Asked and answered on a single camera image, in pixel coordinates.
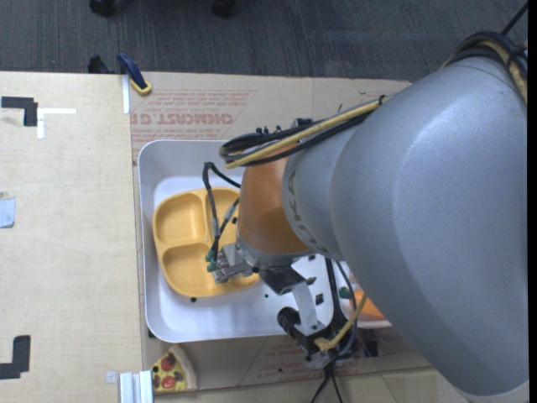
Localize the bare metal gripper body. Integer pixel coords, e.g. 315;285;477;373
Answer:
212;243;260;285

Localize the orange carrot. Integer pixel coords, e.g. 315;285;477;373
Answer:
338;285;388;322

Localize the white plastic tray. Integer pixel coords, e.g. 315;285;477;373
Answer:
137;139;336;344
333;259;394;329

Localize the yellow divided plate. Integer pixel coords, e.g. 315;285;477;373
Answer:
152;186;261;298

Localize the black block with thin wires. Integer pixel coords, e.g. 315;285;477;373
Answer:
354;338;379;359

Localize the brown cardboard board red print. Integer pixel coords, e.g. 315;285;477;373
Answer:
128;71;434;393

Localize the toy pizza slice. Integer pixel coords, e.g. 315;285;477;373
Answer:
149;344;197;393

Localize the black cylinder on white bracket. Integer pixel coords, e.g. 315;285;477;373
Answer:
259;265;336;363

